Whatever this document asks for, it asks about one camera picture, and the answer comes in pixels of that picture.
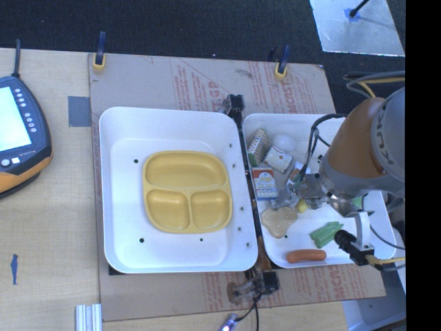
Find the orange sausage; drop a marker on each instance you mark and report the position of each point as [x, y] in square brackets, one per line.
[306, 256]

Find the black cylinder on white bracket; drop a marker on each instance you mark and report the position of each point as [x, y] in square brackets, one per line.
[356, 247]

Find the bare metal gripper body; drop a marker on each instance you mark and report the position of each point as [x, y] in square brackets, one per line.
[310, 188]

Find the white egg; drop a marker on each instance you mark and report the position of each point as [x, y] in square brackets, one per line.
[284, 142]

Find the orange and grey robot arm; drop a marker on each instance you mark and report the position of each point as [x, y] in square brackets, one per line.
[358, 143]

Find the small yellow round toy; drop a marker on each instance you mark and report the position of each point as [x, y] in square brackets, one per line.
[302, 206]

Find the brown cardboard board red print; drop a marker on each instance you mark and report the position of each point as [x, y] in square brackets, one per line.
[144, 81]

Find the brown toast slice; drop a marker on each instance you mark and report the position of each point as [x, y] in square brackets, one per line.
[277, 221]

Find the orange and green patterned carton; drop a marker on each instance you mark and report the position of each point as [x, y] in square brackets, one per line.
[258, 145]

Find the thin black and white rod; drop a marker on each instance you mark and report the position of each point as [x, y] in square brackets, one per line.
[248, 174]

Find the red and blue carton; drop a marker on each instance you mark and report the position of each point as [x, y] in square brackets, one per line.
[264, 183]

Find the green ribbed vegetable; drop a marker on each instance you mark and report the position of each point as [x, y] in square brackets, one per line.
[324, 234]

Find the yellow divided plate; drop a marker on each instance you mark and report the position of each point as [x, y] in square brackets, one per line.
[186, 191]

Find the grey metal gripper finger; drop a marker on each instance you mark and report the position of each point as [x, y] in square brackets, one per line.
[315, 204]
[283, 198]

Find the white plastic tray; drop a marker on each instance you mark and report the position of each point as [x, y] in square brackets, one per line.
[124, 185]
[310, 241]

